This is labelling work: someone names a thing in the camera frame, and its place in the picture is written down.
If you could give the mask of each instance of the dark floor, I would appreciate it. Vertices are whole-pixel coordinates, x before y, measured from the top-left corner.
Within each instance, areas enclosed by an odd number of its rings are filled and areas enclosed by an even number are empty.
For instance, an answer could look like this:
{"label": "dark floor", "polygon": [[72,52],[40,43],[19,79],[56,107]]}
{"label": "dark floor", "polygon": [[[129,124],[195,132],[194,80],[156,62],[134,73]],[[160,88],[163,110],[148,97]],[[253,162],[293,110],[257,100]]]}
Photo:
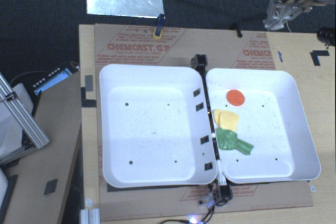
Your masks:
{"label": "dark floor", "polygon": [[[266,18],[268,1],[163,0],[165,26],[228,29],[232,23],[239,23],[242,30],[264,30],[262,20]],[[86,0],[0,0],[0,72],[11,81],[23,72],[50,70],[71,60],[78,62],[79,24],[154,22],[88,15]],[[316,7],[290,22],[294,32],[315,33],[320,27],[335,27],[335,5]],[[21,77],[17,82],[29,84],[37,76]]]}

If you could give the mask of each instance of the red round object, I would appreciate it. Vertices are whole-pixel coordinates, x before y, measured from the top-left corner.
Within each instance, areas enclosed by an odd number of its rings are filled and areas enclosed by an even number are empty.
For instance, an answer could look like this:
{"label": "red round object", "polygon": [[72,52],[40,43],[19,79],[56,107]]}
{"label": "red round object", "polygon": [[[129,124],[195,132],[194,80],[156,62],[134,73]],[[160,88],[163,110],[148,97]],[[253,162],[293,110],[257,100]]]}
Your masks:
{"label": "red round object", "polygon": [[240,106],[244,104],[245,97],[244,95],[238,90],[230,90],[226,94],[227,101],[234,106]]}

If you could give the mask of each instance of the metal frame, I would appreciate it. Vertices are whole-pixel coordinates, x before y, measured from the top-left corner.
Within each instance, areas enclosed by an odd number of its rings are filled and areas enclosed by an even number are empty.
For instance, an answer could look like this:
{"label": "metal frame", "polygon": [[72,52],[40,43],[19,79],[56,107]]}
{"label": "metal frame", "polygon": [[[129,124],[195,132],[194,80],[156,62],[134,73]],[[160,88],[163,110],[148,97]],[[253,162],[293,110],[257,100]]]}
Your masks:
{"label": "metal frame", "polygon": [[17,158],[26,155],[27,153],[42,148],[50,142],[50,139],[36,124],[32,115],[26,110],[16,93],[13,91],[11,85],[6,81],[0,72],[0,101],[4,102],[10,113],[21,125],[24,132],[27,134],[34,147],[25,149],[21,147],[16,151],[8,154],[6,157],[0,159],[0,165],[9,163]]}

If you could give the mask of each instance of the green plastic piece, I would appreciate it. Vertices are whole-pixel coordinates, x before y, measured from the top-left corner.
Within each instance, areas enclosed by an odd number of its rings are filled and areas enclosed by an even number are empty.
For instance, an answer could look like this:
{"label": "green plastic piece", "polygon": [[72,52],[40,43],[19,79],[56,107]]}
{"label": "green plastic piece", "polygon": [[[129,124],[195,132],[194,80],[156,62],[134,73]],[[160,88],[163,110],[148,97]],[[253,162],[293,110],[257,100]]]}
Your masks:
{"label": "green plastic piece", "polygon": [[245,155],[250,155],[253,145],[237,138],[237,133],[226,129],[217,129],[217,144],[221,150],[237,149]]}
{"label": "green plastic piece", "polygon": [[217,144],[221,150],[224,151],[234,150],[237,144],[236,132],[218,128]]}
{"label": "green plastic piece", "polygon": [[240,152],[244,153],[245,155],[250,155],[252,148],[253,145],[250,143],[237,139],[236,149],[238,149]]}

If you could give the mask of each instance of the cable clip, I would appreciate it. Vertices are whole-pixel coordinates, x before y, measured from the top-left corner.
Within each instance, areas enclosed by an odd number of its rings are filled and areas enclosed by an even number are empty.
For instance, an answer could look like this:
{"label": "cable clip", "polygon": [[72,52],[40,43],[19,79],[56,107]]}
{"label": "cable clip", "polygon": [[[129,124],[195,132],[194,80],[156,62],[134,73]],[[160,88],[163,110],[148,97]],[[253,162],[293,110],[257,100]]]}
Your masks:
{"label": "cable clip", "polygon": [[161,39],[162,37],[162,33],[163,33],[163,20],[164,20],[164,14],[160,14],[158,16],[158,18],[156,19],[156,27],[154,29],[154,32],[153,32],[153,38],[156,39],[156,40],[159,40]]}

